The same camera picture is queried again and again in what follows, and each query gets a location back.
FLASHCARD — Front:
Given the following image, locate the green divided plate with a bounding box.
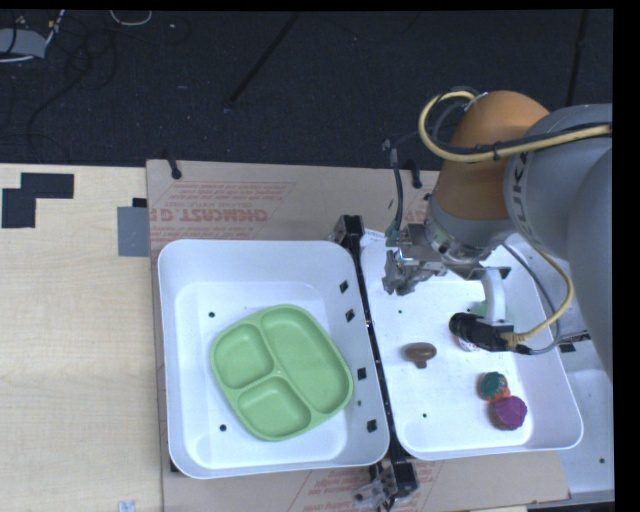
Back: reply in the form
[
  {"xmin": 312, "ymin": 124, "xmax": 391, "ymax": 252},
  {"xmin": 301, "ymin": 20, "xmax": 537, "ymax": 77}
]
[{"xmin": 208, "ymin": 303, "xmax": 355, "ymax": 443}]

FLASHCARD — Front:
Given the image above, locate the white plastic tray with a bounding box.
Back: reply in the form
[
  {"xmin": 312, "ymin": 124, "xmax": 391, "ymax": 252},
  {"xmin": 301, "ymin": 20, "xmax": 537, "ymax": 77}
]
[
  {"xmin": 359, "ymin": 228, "xmax": 585, "ymax": 462},
  {"xmin": 156, "ymin": 238, "xmax": 391, "ymax": 481}
]

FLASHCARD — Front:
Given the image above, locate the purple and brown toy cupcake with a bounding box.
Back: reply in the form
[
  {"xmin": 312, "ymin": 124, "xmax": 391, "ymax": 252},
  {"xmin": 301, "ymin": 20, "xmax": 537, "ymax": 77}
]
[{"xmin": 488, "ymin": 395, "xmax": 529, "ymax": 432}]

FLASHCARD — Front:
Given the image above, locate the orange and green toy fruit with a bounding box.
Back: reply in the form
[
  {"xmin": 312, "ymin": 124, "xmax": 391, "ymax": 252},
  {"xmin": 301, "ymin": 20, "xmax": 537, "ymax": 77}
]
[{"xmin": 476, "ymin": 371, "xmax": 512, "ymax": 402}]

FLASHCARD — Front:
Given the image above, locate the brown cardboard board red print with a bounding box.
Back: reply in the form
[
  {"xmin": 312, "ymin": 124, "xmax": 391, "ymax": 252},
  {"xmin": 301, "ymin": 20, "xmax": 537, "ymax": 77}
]
[{"xmin": 144, "ymin": 158, "xmax": 572, "ymax": 512}]

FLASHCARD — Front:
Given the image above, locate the thin black rod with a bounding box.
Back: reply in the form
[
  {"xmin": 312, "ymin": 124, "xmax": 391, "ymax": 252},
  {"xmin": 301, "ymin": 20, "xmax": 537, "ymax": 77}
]
[{"xmin": 348, "ymin": 233, "xmax": 407, "ymax": 467}]

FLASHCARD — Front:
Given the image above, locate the brown toy mushroom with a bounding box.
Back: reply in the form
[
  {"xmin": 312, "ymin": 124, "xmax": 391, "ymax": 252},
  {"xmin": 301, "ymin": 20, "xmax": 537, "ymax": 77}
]
[{"xmin": 400, "ymin": 341, "xmax": 438, "ymax": 370}]

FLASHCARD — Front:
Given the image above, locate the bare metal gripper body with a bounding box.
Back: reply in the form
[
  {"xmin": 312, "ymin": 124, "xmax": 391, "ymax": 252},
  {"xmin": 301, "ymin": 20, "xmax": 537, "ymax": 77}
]
[{"xmin": 398, "ymin": 222, "xmax": 492, "ymax": 280}]

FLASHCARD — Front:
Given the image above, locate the black block with thin wires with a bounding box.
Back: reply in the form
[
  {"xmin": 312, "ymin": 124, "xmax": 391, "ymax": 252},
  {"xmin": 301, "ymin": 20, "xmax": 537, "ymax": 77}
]
[
  {"xmin": 390, "ymin": 460, "xmax": 417, "ymax": 498},
  {"xmin": 338, "ymin": 214, "xmax": 365, "ymax": 240}
]

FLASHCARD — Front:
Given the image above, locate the black cylinder on white bracket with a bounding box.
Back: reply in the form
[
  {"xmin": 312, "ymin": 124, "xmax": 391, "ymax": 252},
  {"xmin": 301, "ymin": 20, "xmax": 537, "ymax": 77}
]
[{"xmin": 448, "ymin": 266, "xmax": 517, "ymax": 354}]

